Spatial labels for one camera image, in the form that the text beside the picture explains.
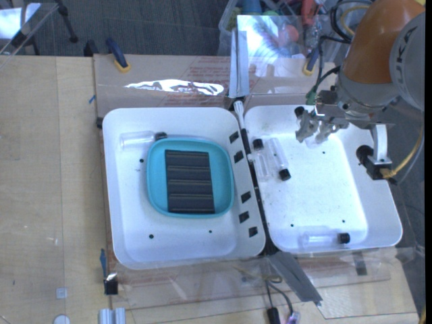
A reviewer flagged clear plastic storage bin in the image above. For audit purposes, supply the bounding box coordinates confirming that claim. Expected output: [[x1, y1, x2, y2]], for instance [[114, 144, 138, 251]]
[[217, 0, 375, 57]]

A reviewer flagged white plastic tray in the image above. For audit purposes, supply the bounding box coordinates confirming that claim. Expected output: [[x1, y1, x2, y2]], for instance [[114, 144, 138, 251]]
[[102, 107, 267, 270], [243, 105, 404, 254]]

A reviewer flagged blue plate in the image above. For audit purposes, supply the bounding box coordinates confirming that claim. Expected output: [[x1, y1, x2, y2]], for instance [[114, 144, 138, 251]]
[[146, 137, 236, 219]]

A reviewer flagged clear plastic bottle black cap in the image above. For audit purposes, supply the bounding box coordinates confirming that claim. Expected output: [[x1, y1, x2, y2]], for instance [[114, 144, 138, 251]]
[[119, 130, 169, 151], [300, 229, 351, 250], [252, 138, 273, 183], [266, 137, 292, 182], [294, 105, 327, 149]]

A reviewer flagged black striped rectangular packet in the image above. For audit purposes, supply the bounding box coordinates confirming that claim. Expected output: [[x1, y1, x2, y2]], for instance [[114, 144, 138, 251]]
[[164, 148, 217, 215]]

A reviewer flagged black cylinder on white bracket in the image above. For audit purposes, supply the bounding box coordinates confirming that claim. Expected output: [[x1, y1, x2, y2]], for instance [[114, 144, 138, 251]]
[[356, 123, 394, 181]]

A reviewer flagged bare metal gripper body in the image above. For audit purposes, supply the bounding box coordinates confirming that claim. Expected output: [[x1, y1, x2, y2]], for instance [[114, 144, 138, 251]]
[[315, 90, 395, 130]]

